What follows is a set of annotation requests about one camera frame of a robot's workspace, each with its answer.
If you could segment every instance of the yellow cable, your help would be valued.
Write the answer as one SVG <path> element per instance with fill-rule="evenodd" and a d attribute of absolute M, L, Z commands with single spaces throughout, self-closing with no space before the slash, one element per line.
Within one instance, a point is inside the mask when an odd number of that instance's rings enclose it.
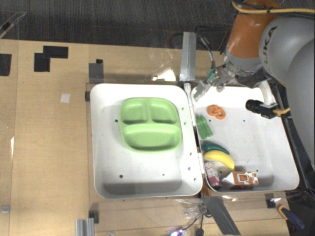
<path fill-rule="evenodd" d="M 279 109 L 279 108 L 277 108 L 277 109 L 275 109 L 273 112 L 274 112 L 276 115 L 280 116 L 280 115 L 285 115 L 285 114 L 288 113 L 289 111 L 290 111 L 290 108 L 286 108 L 286 109 Z"/>
<path fill-rule="evenodd" d="M 232 2 L 232 5 L 239 12 L 248 13 L 248 14 L 278 14 L 278 13 L 311 13 L 315 14 L 315 10 L 307 8 L 274 8 L 274 9 L 245 9 L 238 7 L 235 2 Z"/>

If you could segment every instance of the metal bracket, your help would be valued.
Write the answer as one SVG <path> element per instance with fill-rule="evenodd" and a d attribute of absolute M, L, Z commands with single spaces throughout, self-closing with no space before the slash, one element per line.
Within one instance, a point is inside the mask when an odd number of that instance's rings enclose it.
<path fill-rule="evenodd" d="M 184 32 L 180 81 L 194 81 L 196 70 L 196 44 L 194 32 Z"/>
<path fill-rule="evenodd" d="M 75 235 L 76 236 L 94 236 L 94 219 L 87 220 L 77 219 L 75 221 Z"/>

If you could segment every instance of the green divided plate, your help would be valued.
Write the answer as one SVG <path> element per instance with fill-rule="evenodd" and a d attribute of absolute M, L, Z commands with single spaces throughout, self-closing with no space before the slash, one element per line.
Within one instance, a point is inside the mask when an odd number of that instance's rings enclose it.
<path fill-rule="evenodd" d="M 121 106 L 119 122 L 124 144 L 133 151 L 169 151 L 182 142 L 178 112 L 165 99 L 127 99 Z"/>

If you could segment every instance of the banana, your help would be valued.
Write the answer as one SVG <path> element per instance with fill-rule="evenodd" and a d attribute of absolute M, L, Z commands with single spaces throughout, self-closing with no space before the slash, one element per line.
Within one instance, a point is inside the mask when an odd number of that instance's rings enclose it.
<path fill-rule="evenodd" d="M 217 160 L 225 164 L 231 170 L 234 170 L 234 160 L 228 154 L 220 150 L 211 150 L 204 155 L 209 160 Z"/>

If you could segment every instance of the orange pretzel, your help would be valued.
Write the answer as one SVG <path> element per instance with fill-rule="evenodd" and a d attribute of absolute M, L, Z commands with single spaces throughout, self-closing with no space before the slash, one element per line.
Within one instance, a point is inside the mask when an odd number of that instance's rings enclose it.
<path fill-rule="evenodd" d="M 222 120 L 225 118 L 225 112 L 222 108 L 218 107 L 217 105 L 211 105 L 207 108 L 207 113 L 210 116 L 214 116 L 219 120 Z"/>

